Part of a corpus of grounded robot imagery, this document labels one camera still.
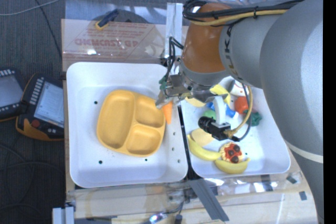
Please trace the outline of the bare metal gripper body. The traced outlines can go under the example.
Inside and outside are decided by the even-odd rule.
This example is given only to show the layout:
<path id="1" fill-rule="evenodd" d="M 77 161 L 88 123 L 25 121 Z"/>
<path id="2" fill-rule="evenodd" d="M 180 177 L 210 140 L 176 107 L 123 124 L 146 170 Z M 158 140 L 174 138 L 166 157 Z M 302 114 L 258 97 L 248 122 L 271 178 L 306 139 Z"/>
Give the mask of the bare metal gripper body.
<path id="1" fill-rule="evenodd" d="M 200 102 L 212 102 L 214 94 L 210 86 L 199 85 L 186 76 L 174 74 L 167 79 L 163 94 L 167 98 L 196 99 Z"/>

